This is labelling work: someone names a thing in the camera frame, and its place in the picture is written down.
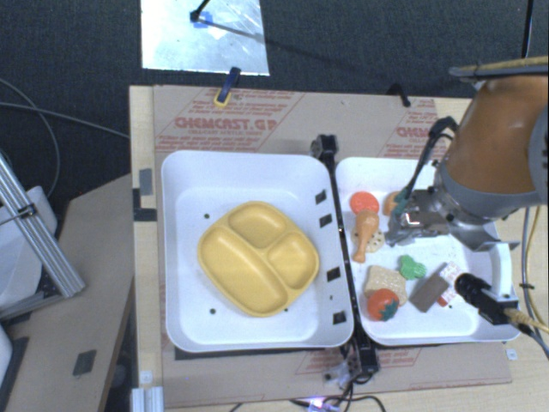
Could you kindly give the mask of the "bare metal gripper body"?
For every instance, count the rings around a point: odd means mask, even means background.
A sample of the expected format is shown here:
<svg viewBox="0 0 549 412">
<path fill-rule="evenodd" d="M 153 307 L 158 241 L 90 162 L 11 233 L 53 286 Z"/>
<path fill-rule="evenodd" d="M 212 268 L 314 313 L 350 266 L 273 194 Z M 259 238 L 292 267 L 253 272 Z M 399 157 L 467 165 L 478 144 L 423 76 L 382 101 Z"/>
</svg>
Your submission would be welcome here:
<svg viewBox="0 0 549 412">
<path fill-rule="evenodd" d="M 446 225 L 456 222 L 463 208 L 444 188 L 412 191 L 401 214 L 401 223 L 407 227 Z"/>
</svg>

